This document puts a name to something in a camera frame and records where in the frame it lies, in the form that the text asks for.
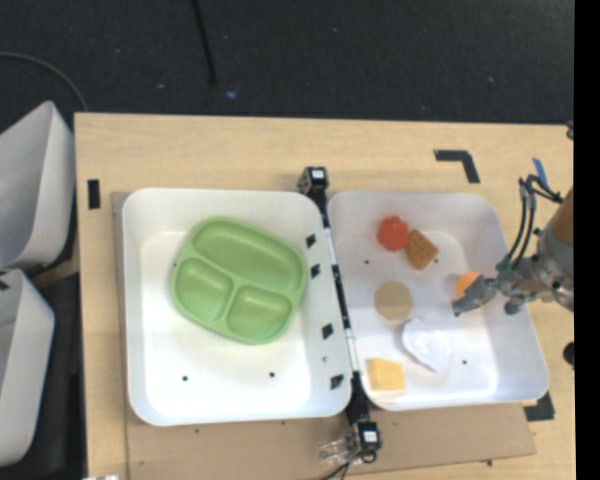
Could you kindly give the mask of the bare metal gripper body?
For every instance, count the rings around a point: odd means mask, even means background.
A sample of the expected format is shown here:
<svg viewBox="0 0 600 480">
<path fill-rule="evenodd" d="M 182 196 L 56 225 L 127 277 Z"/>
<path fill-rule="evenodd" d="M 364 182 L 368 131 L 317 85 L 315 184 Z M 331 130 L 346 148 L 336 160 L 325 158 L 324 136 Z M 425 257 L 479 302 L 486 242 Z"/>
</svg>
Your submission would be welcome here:
<svg viewBox="0 0 600 480">
<path fill-rule="evenodd" d="M 505 257 L 497 265 L 497 286 L 507 298 L 522 295 L 527 303 L 556 302 L 573 312 L 573 271 L 572 255 L 559 259 L 551 255 L 532 255 L 519 261 Z"/>
</svg>

